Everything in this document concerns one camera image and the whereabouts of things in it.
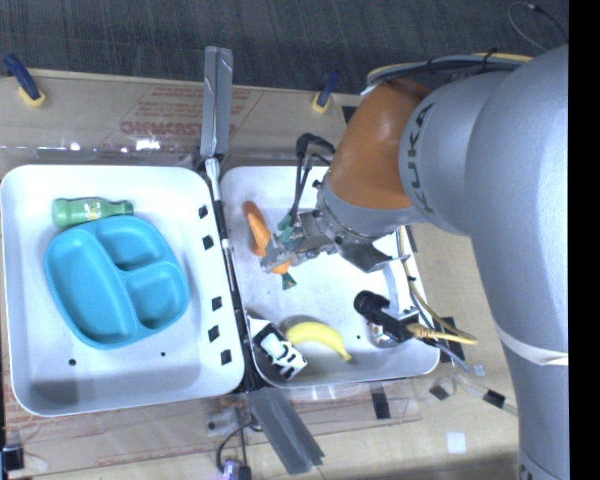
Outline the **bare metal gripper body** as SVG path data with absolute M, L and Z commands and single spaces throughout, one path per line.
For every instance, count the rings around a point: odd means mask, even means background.
M 295 218 L 290 214 L 285 216 L 285 226 L 290 229 L 286 245 L 301 261 L 322 252 L 337 253 L 362 272 L 371 273 L 393 260 L 377 249 L 374 242 L 405 222 L 405 210 L 312 209 Z

